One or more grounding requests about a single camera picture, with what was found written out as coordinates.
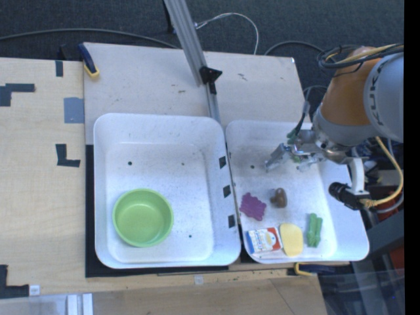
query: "green bowl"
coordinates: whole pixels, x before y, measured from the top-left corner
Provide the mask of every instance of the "green bowl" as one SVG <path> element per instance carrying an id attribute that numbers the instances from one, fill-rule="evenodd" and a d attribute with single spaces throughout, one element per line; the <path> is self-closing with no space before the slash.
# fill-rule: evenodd
<path id="1" fill-rule="evenodd" d="M 150 247 L 161 243 L 171 232 L 173 211 L 158 192 L 135 189 L 117 200 L 112 222 L 119 236 L 128 244 Z"/>

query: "purple object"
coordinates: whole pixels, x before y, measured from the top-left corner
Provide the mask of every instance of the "purple object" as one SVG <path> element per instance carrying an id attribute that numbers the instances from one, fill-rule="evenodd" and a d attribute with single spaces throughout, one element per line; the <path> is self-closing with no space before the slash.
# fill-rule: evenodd
<path id="1" fill-rule="evenodd" d="M 239 211 L 245 213 L 248 217 L 255 218 L 257 221 L 262 221 L 266 206 L 267 204 L 263 203 L 258 198 L 251 196 L 251 194 L 247 192 L 242 196 Z"/>

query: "small product box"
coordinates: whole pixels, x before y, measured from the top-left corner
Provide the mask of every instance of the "small product box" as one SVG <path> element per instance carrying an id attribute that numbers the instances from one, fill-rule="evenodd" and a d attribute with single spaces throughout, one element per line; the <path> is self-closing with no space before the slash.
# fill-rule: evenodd
<path id="1" fill-rule="evenodd" d="M 283 247 L 277 228 L 262 228 L 247 232 L 250 254 L 275 251 Z"/>

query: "brown object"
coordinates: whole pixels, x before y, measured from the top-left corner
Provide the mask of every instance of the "brown object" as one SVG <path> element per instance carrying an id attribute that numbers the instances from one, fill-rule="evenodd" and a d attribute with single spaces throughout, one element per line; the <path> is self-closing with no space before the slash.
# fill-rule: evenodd
<path id="1" fill-rule="evenodd" d="M 283 188 L 277 188 L 274 196 L 270 198 L 270 202 L 277 205 L 277 207 L 286 207 L 287 196 Z"/>
<path id="2" fill-rule="evenodd" d="M 364 53 L 372 47 L 361 47 L 348 57 Z M 363 105 L 363 92 L 366 79 L 374 65 L 380 60 L 368 60 L 353 72 L 358 64 L 338 69 L 337 77 L 331 80 L 321 104 L 321 113 L 328 121 L 338 125 L 369 125 Z"/>

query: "green bowl rim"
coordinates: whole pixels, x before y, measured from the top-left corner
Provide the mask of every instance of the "green bowl rim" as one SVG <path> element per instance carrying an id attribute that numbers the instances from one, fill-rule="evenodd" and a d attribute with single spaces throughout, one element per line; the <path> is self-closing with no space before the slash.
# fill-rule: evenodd
<path id="1" fill-rule="evenodd" d="M 169 208 L 169 212 L 170 212 L 170 216 L 171 216 L 171 222 L 170 225 L 166 231 L 166 233 L 164 233 L 164 235 L 162 235 L 162 237 L 160 237 L 158 240 L 153 241 L 152 243 L 136 243 L 134 241 L 128 240 L 120 231 L 119 228 L 117 227 L 117 223 L 116 223 L 116 209 L 117 206 L 119 205 L 119 203 L 124 199 L 125 196 L 128 196 L 129 194 L 132 194 L 133 192 L 151 192 L 157 196 L 159 196 L 165 203 L 166 206 L 168 206 Z M 159 192 L 152 190 L 152 189 L 148 189 L 148 188 L 138 188 L 138 189 L 133 189 L 133 190 L 129 190 L 127 192 L 125 192 L 124 194 L 122 194 L 120 197 L 118 197 L 117 201 L 114 204 L 114 208 L 112 209 L 112 223 L 114 224 L 114 229 L 115 231 L 117 231 L 118 235 L 128 244 L 135 246 L 135 247 L 151 247 L 151 246 L 155 246 L 161 242 L 163 242 L 169 235 L 169 233 L 172 230 L 173 227 L 173 210 L 171 207 L 171 204 L 169 204 L 168 200 Z"/>

